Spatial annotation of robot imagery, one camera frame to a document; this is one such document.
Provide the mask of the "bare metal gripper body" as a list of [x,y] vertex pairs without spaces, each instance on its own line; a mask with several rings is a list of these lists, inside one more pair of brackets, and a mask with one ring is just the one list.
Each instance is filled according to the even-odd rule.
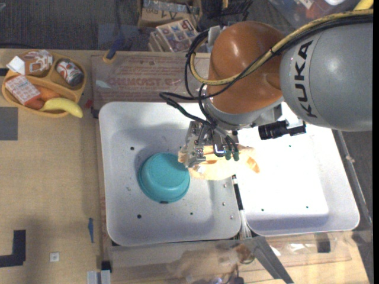
[[239,159],[237,139],[232,137],[230,131],[219,127],[213,128],[210,124],[199,121],[190,122],[185,139],[185,159],[187,159],[188,150],[195,147],[204,147],[206,160],[210,160],[211,154],[226,160]]

